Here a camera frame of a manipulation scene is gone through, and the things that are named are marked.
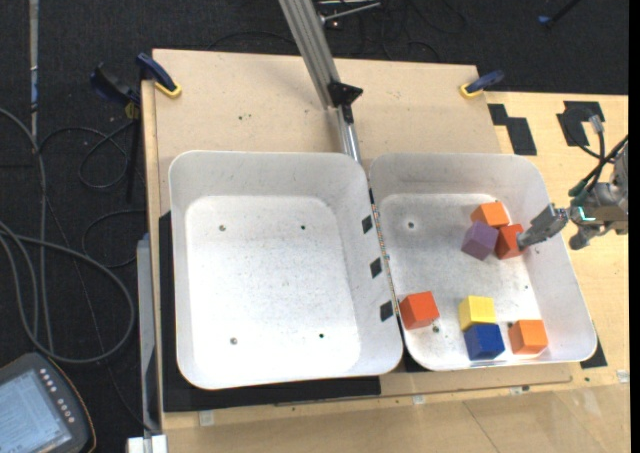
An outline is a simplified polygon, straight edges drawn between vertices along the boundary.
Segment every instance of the toy block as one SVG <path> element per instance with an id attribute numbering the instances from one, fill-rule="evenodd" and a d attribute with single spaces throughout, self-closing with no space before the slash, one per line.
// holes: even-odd
<path id="1" fill-rule="evenodd" d="M 497 240 L 498 230 L 477 220 L 465 233 L 460 250 L 483 261 L 494 251 Z"/>
<path id="2" fill-rule="evenodd" d="M 505 225 L 498 229 L 498 240 L 496 241 L 496 256 L 498 259 L 508 259 L 522 254 L 518 247 L 518 234 L 524 229 L 520 224 Z"/>
<path id="3" fill-rule="evenodd" d="M 518 320 L 509 328 L 509 341 L 516 355 L 540 353 L 549 344 L 542 320 Z"/>
<path id="4" fill-rule="evenodd" d="M 413 293 L 400 302 L 400 316 L 407 330 L 431 325 L 440 317 L 440 311 L 431 291 Z"/>
<path id="5" fill-rule="evenodd" d="M 500 201 L 480 204 L 480 206 L 471 213 L 471 220 L 479 220 L 491 227 L 509 225 L 509 215 L 507 215 L 507 210 Z"/>
<path id="6" fill-rule="evenodd" d="M 500 327 L 495 323 L 474 325 L 464 333 L 464 342 L 472 361 L 495 359 L 505 350 Z"/>
<path id="7" fill-rule="evenodd" d="M 458 305 L 460 329 L 465 331 L 472 325 L 480 323 L 495 323 L 496 311 L 493 298 L 469 295 Z"/>

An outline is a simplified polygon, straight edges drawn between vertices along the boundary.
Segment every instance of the white tray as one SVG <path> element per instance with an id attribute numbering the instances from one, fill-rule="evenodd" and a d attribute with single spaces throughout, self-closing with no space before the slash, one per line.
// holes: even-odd
<path id="1" fill-rule="evenodd" d="M 191 151 L 171 164 L 169 189 L 177 362 L 190 383 L 379 375 L 398 364 L 402 339 L 386 312 L 393 295 L 358 163 Z"/>
<path id="2" fill-rule="evenodd" d="M 430 370 L 581 361 L 597 344 L 595 330 L 561 235 L 521 256 L 480 261 L 461 251 L 469 215 L 500 200 L 512 223 L 527 229 L 549 204 L 537 168 L 506 154 L 380 156 L 372 163 L 371 188 L 380 214 L 398 301 L 432 291 L 440 311 L 434 326 L 406 330 L 411 356 Z M 469 360 L 458 304 L 468 295 L 494 299 L 506 350 L 490 361 Z M 542 318 L 549 346 L 538 356 L 513 355 L 509 323 Z"/>

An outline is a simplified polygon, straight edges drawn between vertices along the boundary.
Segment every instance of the red-orange cube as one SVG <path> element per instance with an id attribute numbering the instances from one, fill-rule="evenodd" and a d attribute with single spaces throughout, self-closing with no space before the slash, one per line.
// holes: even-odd
<path id="1" fill-rule="evenodd" d="M 471 221 L 475 222 L 476 220 L 496 228 L 509 225 L 509 215 L 500 201 L 480 204 L 471 213 Z"/>
<path id="2" fill-rule="evenodd" d="M 542 320 L 518 320 L 509 329 L 509 341 L 516 355 L 540 353 L 549 344 Z"/>
<path id="3" fill-rule="evenodd" d="M 496 256 L 498 259 L 508 259 L 522 254 L 518 247 L 517 236 L 523 231 L 520 224 L 509 224 L 498 229 L 498 240 L 496 241 Z"/>
<path id="4" fill-rule="evenodd" d="M 407 330 L 431 325 L 440 317 L 440 311 L 431 291 L 413 293 L 400 302 L 400 316 Z"/>

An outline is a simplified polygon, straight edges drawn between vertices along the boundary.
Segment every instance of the screen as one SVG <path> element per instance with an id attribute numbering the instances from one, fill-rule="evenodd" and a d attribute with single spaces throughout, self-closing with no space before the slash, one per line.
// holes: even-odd
<path id="1" fill-rule="evenodd" d="M 34 370 L 0 385 L 0 453 L 44 453 L 70 439 Z"/>

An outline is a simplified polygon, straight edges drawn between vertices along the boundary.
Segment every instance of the wooden floor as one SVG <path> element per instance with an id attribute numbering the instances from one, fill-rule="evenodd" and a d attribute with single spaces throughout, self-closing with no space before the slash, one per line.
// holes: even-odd
<path id="1" fill-rule="evenodd" d="M 152 257 L 154 221 L 169 209 L 168 164 L 180 152 L 264 150 L 269 145 L 266 150 L 283 145 L 290 149 L 282 150 L 334 150 L 332 125 L 321 120 L 296 57 L 158 51 L 154 58 L 183 86 L 184 99 L 169 101 L 143 86 Z M 255 68 L 274 60 L 269 71 Z M 537 155 L 527 157 L 542 173 L 555 204 L 567 206 L 568 189 L 595 160 L 567 145 L 556 116 L 564 101 L 599 104 L 609 148 L 628 132 L 627 96 L 487 92 L 468 101 L 457 89 L 477 77 L 470 66 L 337 63 L 343 81 L 360 84 L 363 98 L 369 96 L 363 102 L 368 117 L 364 111 L 358 115 L 354 106 L 365 166 L 384 151 L 512 153 L 507 128 L 490 120 L 488 104 L 500 104 L 509 117 L 526 119 L 537 149 Z M 278 78 L 270 80 L 274 71 Z M 213 79 L 218 90 L 211 73 L 219 76 Z M 262 80 L 253 81 L 248 92 L 245 78 L 252 77 Z M 274 104 L 269 96 L 279 100 Z M 421 117 L 425 102 L 428 115 Z M 403 121 L 394 122 L 399 110 Z M 460 117 L 452 115 L 459 110 Z M 285 129 L 278 129 L 279 120 Z M 281 136 L 274 138 L 269 127 Z M 585 132 L 597 145 L 588 127 Z M 569 224 L 562 235 L 568 242 L 574 233 Z M 162 424 L 170 451 L 631 451 L 628 236 L 610 233 L 569 253 L 602 346 L 603 357 L 595 362 L 599 366 L 583 368 L 575 362 L 471 370 L 484 372 L 480 375 L 391 374 L 382 377 L 381 398 L 166 413 Z M 155 279 L 157 259 L 153 263 Z"/>

